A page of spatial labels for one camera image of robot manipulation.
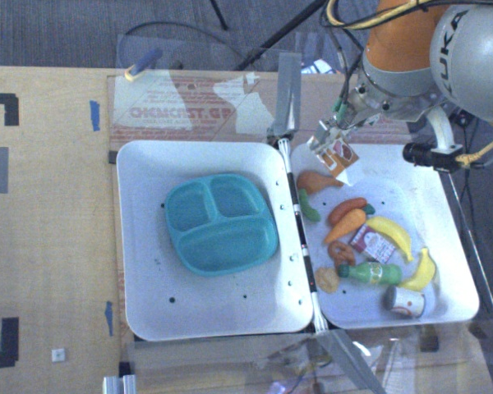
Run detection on white and orange carton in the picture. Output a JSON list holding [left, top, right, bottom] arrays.
[[306, 134, 361, 187]]

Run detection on brown pretzel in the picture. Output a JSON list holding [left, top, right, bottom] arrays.
[[327, 240, 357, 269]]

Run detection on brown cardboard board red print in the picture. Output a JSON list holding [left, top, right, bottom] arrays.
[[106, 71, 493, 394]]

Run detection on green pickle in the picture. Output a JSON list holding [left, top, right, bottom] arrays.
[[297, 188, 322, 222]]

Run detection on tan biscuit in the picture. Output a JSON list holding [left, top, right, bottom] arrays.
[[314, 266, 340, 295]]

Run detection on brown chicken drumstick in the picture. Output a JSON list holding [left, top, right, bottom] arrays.
[[296, 171, 345, 195]]

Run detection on orange carrot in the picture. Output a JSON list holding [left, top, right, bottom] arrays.
[[323, 204, 376, 245]]

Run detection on teal divided plate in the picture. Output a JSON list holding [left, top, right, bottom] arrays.
[[164, 173, 279, 277]]

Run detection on black cylinder on white bracket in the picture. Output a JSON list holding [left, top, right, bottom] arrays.
[[402, 105, 464, 173]]

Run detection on white plastic tray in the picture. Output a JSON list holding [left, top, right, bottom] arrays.
[[289, 141, 481, 330], [115, 140, 316, 342]]

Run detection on yellow banana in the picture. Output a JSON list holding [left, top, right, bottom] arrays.
[[365, 215, 415, 264], [398, 247, 438, 293]]

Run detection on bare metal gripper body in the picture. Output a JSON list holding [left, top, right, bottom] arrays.
[[331, 78, 449, 130]]

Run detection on green bottle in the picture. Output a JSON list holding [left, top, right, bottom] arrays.
[[338, 261, 403, 286]]

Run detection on white can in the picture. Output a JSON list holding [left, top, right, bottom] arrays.
[[384, 285, 426, 318]]

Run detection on red and white carton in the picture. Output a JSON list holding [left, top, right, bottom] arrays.
[[348, 224, 397, 265]]

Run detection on red sausage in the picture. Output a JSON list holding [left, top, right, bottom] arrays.
[[327, 197, 369, 226]]

